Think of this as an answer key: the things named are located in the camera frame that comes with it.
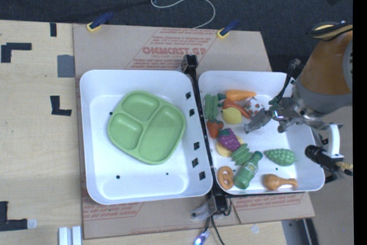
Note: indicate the green divided plate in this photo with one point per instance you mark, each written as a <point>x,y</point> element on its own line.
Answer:
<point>147,127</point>

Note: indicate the purple grapes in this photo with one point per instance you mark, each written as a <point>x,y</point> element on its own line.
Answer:
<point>228,140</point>

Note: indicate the green bottle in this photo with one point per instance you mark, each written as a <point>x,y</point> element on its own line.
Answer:
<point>246,173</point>

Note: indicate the yellow lemon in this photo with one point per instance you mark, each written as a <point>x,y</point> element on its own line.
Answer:
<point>231,116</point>

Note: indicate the brown chicken drumstick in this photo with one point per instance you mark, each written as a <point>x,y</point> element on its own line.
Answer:
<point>273,181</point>

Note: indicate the green ribbed lettuce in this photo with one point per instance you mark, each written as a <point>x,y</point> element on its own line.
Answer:
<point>241,154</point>

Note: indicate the green bean pods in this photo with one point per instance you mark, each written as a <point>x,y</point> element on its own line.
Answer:
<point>211,106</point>

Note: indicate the orange chili pepper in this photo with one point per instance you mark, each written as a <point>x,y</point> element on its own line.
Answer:
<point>233,106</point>

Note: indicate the brown pretzel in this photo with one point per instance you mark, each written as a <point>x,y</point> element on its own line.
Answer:
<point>221,179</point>

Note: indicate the black cylinder on white bracket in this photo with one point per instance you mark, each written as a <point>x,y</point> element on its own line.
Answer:
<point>321,155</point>

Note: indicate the yellow round biscuit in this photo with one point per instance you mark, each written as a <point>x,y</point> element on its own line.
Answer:
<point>222,150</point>

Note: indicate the brown cardboard board red print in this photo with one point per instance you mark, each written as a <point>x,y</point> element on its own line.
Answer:
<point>120,46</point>

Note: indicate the green grapes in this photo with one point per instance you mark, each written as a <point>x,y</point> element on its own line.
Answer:
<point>281,157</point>

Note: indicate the orange carrot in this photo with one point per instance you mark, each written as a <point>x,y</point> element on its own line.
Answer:
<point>239,95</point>

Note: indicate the white plastic tray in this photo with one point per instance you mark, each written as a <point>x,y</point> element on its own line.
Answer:
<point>275,137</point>
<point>143,180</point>

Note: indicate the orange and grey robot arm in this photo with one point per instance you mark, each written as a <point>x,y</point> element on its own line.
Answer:
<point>324,74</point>

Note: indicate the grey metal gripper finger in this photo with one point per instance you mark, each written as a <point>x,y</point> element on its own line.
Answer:
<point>285,125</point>
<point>258,121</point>

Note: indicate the thin black rod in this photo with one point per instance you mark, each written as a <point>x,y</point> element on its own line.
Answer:
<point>204,129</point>

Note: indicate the white pizza slice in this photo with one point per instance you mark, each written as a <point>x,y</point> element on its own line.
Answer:
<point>255,106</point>

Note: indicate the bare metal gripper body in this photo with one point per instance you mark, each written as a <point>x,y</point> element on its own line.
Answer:
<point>298,114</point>

